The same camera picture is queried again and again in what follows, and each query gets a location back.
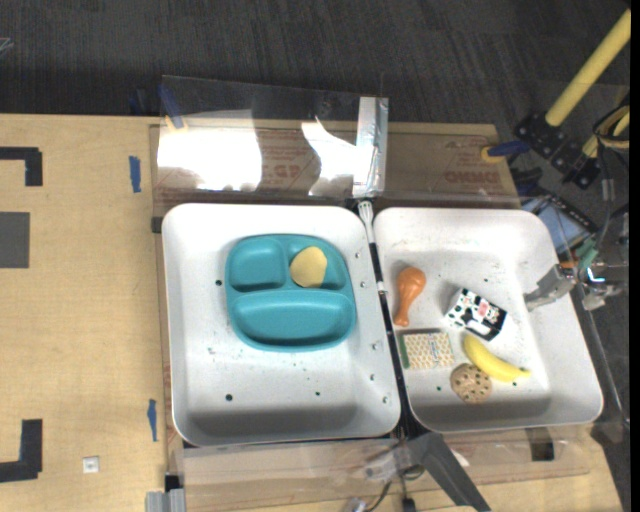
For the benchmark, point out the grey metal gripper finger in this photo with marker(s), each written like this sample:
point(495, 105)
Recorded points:
point(552, 286)
point(594, 302)

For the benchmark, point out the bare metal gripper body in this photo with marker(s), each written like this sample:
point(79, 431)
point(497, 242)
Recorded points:
point(600, 279)

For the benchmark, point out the cow print milk carton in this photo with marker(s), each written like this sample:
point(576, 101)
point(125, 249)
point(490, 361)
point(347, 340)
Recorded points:
point(475, 312)

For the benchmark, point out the yellow banana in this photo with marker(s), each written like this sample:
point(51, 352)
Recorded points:
point(487, 362)

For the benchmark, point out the white plastic tray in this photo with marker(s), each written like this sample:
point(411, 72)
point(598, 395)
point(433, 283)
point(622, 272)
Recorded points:
point(520, 400)
point(280, 390)

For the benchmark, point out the brown chocolate chip cookie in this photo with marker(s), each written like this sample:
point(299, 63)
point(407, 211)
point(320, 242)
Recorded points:
point(470, 383)

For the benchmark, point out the yellow patterned packet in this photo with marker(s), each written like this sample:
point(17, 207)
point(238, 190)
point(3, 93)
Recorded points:
point(429, 350)

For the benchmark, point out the orange toy chicken drumstick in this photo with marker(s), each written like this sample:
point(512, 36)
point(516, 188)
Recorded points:
point(410, 287)

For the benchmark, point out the thin black and white rod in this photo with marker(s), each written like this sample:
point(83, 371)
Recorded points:
point(376, 260)

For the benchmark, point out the yellow round biscuit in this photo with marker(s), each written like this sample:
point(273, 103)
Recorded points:
point(308, 267)

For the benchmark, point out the blue divided plate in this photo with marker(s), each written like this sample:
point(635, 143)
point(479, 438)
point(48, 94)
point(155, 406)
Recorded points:
point(290, 315)

